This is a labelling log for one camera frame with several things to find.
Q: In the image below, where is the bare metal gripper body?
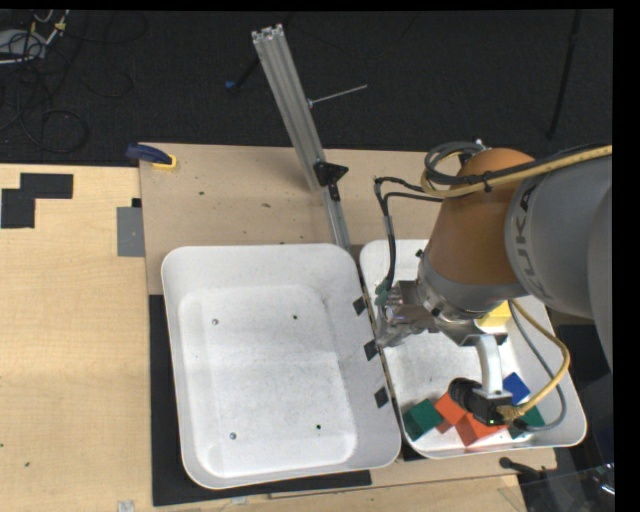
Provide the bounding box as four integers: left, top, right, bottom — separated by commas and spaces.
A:
375, 279, 495, 349

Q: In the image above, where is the white plastic tray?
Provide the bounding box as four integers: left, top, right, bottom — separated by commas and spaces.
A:
160, 242, 403, 490
358, 238, 588, 460

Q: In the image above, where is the yellow cube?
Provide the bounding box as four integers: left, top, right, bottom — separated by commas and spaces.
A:
474, 299, 513, 334

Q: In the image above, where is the orange cube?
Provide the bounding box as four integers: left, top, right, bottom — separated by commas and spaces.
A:
454, 412, 509, 448
433, 391, 469, 434

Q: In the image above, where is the green cube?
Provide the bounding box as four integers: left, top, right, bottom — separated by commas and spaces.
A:
507, 404, 547, 441
402, 398, 444, 442

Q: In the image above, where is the blue cube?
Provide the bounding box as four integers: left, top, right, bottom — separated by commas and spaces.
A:
501, 371, 532, 405

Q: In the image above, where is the pale wood board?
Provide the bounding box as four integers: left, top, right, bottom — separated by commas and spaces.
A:
137, 142, 561, 501

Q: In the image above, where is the black cylinder on white bracket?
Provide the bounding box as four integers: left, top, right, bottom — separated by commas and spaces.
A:
448, 333, 515, 428

